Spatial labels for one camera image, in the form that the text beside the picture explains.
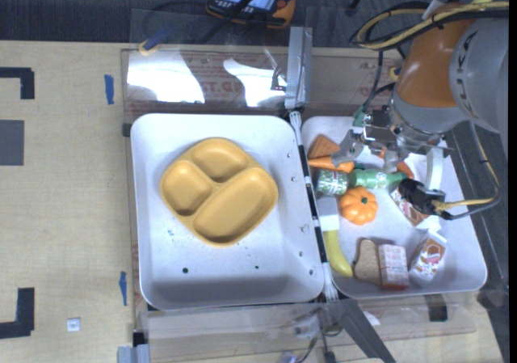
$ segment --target wooden table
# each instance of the wooden table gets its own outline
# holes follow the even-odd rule
[[[0,120],[24,121],[23,165],[0,166],[0,322],[15,321],[19,288],[35,289],[34,330],[0,340],[0,361],[116,361],[117,348],[132,343],[136,318],[120,60],[121,50],[132,47],[0,42],[0,66],[30,67],[36,84],[34,99],[20,99],[19,80],[0,78]],[[355,52],[314,53],[339,61]],[[112,104],[105,76],[113,77]],[[485,310],[475,301],[469,310],[475,331],[386,345],[398,361],[502,361]],[[80,330],[68,331],[67,320],[74,318],[80,318]],[[354,344],[333,350],[339,361],[364,358]],[[321,361],[318,356],[311,354],[307,362]]]

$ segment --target yellow plate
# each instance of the yellow plate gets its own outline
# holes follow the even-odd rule
[[[264,168],[219,137],[197,143],[167,167],[160,194],[196,237],[218,247],[248,235],[278,200],[276,183]]]

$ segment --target black square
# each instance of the black square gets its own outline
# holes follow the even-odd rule
[[[0,120],[0,166],[23,166],[23,120]]]

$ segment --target green bottle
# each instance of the green bottle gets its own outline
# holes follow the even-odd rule
[[[407,175],[403,172],[384,173],[377,169],[354,169],[348,174],[348,187],[362,186],[367,189],[387,188],[399,184]]]

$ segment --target toy pumpkin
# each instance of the toy pumpkin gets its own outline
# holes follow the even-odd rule
[[[379,205],[373,193],[362,186],[348,188],[339,200],[341,214],[356,225],[364,225],[375,219]]]

